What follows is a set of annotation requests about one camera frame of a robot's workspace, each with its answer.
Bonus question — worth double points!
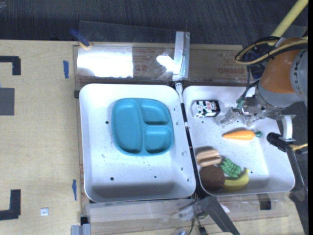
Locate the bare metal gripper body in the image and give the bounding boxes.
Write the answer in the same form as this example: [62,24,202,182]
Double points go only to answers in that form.
[240,95,267,119]

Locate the orange carrot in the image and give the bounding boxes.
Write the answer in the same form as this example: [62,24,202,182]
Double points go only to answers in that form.
[222,129,263,141]

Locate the black and white cow-print carton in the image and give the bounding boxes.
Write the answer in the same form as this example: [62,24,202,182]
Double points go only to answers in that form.
[191,99,222,119]

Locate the white plastic tray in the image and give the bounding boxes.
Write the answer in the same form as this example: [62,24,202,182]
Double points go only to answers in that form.
[78,83,197,204]
[181,85,296,197]

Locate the tan hot dog bun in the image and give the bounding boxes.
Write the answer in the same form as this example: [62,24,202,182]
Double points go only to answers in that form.
[196,148,223,168]

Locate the green grapes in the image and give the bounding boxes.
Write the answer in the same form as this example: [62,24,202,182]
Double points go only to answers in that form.
[219,157,243,179]

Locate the yellow banana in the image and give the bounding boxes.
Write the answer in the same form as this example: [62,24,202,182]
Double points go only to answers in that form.
[223,168,251,192]

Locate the brown doughnut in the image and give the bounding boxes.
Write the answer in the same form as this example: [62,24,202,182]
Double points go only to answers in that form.
[199,164,226,191]

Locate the blue divided plate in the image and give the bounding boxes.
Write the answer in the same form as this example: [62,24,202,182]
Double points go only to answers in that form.
[111,97,175,157]

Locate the black cylinder on white bracket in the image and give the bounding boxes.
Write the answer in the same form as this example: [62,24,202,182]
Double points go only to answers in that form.
[266,115,297,153]

